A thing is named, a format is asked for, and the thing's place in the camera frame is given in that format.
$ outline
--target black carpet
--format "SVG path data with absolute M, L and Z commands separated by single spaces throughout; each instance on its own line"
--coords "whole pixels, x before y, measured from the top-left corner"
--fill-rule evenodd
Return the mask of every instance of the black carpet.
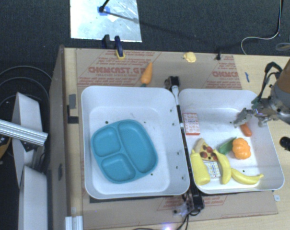
M 142 43 L 123 43 L 124 49 L 194 51 L 242 54 L 248 36 L 271 37 L 276 32 L 280 0 L 137 0 Z M 287 55 L 275 50 L 288 41 L 290 0 L 284 0 L 280 35 L 273 40 L 249 39 L 244 49 L 251 55 Z M 70 0 L 0 0 L 0 73 L 14 66 L 30 65 L 52 75 L 59 45 L 101 48 L 101 42 L 70 38 Z M 35 70 L 17 69 L 0 83 L 27 76 L 48 90 L 50 82 Z M 0 102 L 16 91 L 36 95 L 47 131 L 46 97 L 25 80 L 0 89 Z M 0 107 L 0 118 L 10 120 L 14 99 Z M 18 225 L 18 187 L 13 157 L 6 153 L 0 165 L 0 230 Z

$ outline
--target yellow banana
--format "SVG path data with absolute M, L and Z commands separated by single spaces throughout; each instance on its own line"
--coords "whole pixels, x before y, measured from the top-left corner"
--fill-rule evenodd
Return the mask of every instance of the yellow banana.
M 256 176 L 249 176 L 249 175 L 244 175 L 243 173 L 239 172 L 238 170 L 231 168 L 232 172 L 232 178 L 236 180 L 237 182 L 241 184 L 246 184 L 246 185 L 254 185 L 256 184 L 260 178 L 262 178 L 264 175 L 259 174 Z
M 225 155 L 219 153 L 216 149 L 213 152 L 216 154 L 218 162 L 220 163 L 222 168 L 221 182 L 223 184 L 227 184 L 231 179 L 231 166 L 229 160 Z
M 192 150 L 190 156 L 196 185 L 202 186 L 210 182 L 210 174 L 200 154 Z

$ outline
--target yellow bottle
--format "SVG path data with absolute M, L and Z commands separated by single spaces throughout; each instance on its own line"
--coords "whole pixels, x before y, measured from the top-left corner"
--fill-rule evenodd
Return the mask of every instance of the yellow bottle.
M 190 156 L 196 185 L 202 186 L 210 182 L 210 174 L 200 154 L 192 150 Z

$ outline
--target pizza slice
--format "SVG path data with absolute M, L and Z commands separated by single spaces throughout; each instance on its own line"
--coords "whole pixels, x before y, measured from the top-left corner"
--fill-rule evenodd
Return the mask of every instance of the pizza slice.
M 217 155 L 213 152 L 212 147 L 210 147 L 203 138 L 198 140 L 193 149 L 195 152 L 200 153 L 200 156 L 203 160 L 217 161 Z

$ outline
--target orange pumpkin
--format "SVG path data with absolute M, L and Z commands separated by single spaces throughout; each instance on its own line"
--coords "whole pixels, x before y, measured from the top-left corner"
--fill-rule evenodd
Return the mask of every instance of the orange pumpkin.
M 233 140 L 232 151 L 237 159 L 248 159 L 251 156 L 250 146 L 243 138 Z

